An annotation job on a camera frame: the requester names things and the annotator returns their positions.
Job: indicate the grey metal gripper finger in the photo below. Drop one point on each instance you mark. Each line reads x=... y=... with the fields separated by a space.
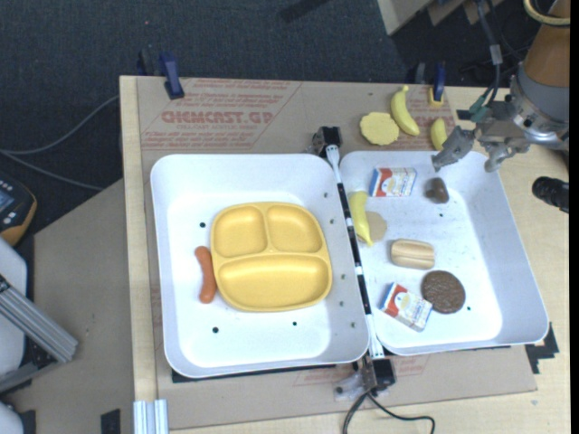
x=495 y=158
x=454 y=147

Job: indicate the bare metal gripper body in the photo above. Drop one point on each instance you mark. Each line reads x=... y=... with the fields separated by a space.
x=502 y=127

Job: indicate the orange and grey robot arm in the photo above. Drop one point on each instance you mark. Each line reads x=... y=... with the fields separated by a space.
x=547 y=57

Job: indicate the short yellow banana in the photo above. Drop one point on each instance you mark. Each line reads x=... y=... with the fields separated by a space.
x=438 y=134

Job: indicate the small brown chocolate lump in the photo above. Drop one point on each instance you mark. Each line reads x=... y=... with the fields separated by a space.
x=437 y=191

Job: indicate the small yellow block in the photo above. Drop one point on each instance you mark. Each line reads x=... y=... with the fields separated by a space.
x=435 y=101

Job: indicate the white blue red carton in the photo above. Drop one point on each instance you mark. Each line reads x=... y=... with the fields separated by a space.
x=392 y=182
x=407 y=306

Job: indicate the yellow round biscuit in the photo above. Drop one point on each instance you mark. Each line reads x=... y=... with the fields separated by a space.
x=379 y=128

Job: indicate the white plastic tray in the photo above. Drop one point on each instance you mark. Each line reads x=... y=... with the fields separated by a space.
x=479 y=260
x=253 y=346

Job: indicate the tan round biscuit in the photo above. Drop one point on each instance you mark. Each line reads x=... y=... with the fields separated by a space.
x=379 y=226

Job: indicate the tan hot dog bun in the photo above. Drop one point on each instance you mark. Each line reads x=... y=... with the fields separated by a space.
x=412 y=254

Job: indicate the brown round biscuit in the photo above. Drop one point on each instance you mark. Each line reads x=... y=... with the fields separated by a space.
x=444 y=291

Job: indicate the thin black and white rod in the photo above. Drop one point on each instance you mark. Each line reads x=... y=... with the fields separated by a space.
x=357 y=265

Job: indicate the yellow divided plate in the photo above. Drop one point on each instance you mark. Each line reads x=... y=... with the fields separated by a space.
x=271 y=265

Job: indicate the brown cardboard board red print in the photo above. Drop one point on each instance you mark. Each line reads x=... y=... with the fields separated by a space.
x=217 y=120

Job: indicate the orange sausage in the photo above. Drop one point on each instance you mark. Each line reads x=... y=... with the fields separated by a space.
x=206 y=274

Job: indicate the black cylinder on white bracket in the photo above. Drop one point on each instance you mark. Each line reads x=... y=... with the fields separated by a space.
x=552 y=192

